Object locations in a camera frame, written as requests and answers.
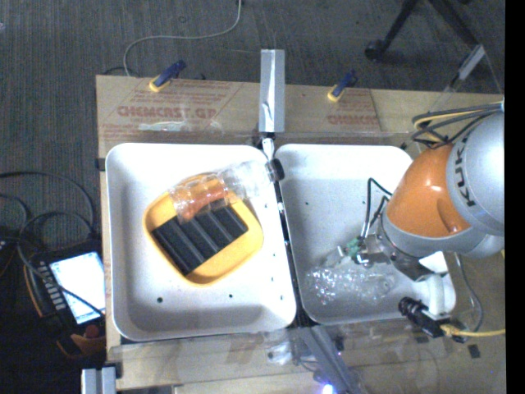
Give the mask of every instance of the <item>black electronic device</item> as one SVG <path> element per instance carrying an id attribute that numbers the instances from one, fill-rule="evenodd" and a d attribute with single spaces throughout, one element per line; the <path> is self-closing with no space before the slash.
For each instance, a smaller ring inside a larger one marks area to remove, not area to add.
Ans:
<path id="1" fill-rule="evenodd" d="M 25 281 L 34 307 L 48 334 L 73 359 L 105 349 L 101 248 L 100 241 L 87 240 L 26 258 Z"/>

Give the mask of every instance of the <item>blue light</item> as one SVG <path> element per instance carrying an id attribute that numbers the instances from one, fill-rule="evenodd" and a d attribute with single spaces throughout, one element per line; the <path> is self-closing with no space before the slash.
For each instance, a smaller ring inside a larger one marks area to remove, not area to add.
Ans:
<path id="1" fill-rule="evenodd" d="M 332 385 L 327 384 L 322 388 L 322 394 L 336 394 L 336 392 L 334 391 L 334 387 Z"/>

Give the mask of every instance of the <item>clear plastic bottle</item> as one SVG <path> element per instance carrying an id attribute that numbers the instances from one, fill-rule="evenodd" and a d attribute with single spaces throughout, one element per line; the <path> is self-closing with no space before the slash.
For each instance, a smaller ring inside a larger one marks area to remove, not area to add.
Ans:
<path id="1" fill-rule="evenodd" d="M 284 178 L 278 159 L 270 162 L 247 161 L 215 172 L 186 178 L 168 190 L 179 223 L 191 220 L 198 213 L 251 199 L 271 183 Z"/>

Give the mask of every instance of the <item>blue and yellow clamp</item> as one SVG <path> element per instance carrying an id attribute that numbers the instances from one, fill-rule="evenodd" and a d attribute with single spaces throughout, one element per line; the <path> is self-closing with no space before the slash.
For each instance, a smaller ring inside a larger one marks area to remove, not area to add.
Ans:
<path id="1" fill-rule="evenodd" d="M 341 96 L 343 96 L 343 93 L 345 92 L 345 88 L 355 86 L 357 81 L 358 77 L 355 75 L 355 71 L 349 71 L 348 73 L 346 73 L 345 77 L 343 77 L 343 79 L 339 81 L 337 85 L 333 86 L 330 89 L 330 92 L 328 92 L 328 99 L 330 99 L 332 102 L 339 101 L 341 99 Z"/>
<path id="2" fill-rule="evenodd" d="M 149 88 L 153 92 L 160 92 L 161 89 L 165 88 L 170 84 L 171 79 L 179 77 L 181 71 L 186 68 L 186 63 L 183 60 L 179 60 L 175 64 L 169 66 L 160 75 L 149 81 Z"/>

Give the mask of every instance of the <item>water bottle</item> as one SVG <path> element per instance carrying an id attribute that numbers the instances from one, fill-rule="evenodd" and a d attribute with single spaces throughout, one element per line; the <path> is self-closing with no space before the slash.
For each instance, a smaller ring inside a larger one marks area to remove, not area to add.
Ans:
<path id="1" fill-rule="evenodd" d="M 182 224 L 196 214 L 257 197 L 271 183 L 283 179 L 284 175 L 278 159 L 270 162 L 251 160 L 191 176 L 170 188 L 168 193 Z"/>

